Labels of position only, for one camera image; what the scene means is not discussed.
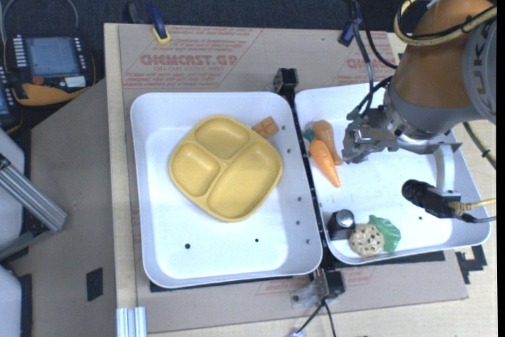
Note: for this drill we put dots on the thin black rod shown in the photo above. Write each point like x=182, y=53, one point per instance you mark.
x=311, y=185

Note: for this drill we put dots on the white plastic tray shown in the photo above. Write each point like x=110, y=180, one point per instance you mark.
x=378, y=189
x=221, y=248

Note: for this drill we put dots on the small black can silver lid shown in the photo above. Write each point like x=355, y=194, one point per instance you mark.
x=340, y=223

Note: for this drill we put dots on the black cylinder on white bracket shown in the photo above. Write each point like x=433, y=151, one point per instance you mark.
x=428, y=198

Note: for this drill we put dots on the brown waffle biscuit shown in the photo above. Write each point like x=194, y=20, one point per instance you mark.
x=265, y=127

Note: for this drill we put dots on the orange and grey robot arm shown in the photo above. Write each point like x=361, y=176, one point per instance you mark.
x=432, y=71

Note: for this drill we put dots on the beige chocolate chip cookie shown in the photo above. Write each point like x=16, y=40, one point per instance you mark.
x=366, y=240

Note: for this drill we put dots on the pale orange carrot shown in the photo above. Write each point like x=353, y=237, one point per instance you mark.
x=327, y=132

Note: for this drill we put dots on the orange carrot with green top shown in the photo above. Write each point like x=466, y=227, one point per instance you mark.
x=325, y=162

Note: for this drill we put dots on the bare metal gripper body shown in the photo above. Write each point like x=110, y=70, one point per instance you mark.
x=376, y=136

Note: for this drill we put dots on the yellow divided plate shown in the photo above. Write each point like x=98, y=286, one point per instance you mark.
x=236, y=177

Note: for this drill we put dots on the brown cardboard board red print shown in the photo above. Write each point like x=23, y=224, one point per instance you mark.
x=197, y=59

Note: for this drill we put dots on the green lettuce leaf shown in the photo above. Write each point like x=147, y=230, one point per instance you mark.
x=388, y=233

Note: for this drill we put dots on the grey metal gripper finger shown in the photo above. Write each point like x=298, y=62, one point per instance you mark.
x=349, y=154
x=364, y=155

